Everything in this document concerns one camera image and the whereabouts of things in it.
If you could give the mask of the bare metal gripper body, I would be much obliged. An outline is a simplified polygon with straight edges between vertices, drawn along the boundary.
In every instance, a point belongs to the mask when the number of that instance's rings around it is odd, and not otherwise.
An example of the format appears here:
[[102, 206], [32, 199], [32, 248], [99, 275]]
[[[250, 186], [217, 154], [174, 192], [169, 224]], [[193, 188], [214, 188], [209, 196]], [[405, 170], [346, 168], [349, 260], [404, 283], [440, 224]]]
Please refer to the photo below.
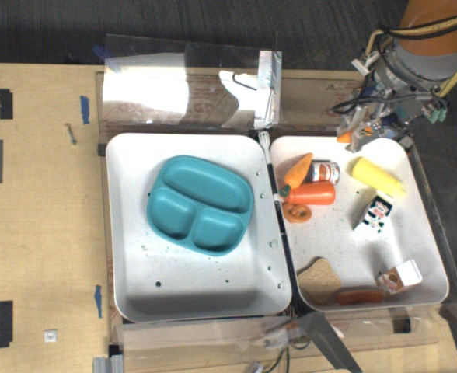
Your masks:
[[438, 96], [434, 86], [408, 71], [393, 54], [367, 57], [375, 98], [367, 118], [382, 129], [409, 130], [419, 119], [438, 121]]

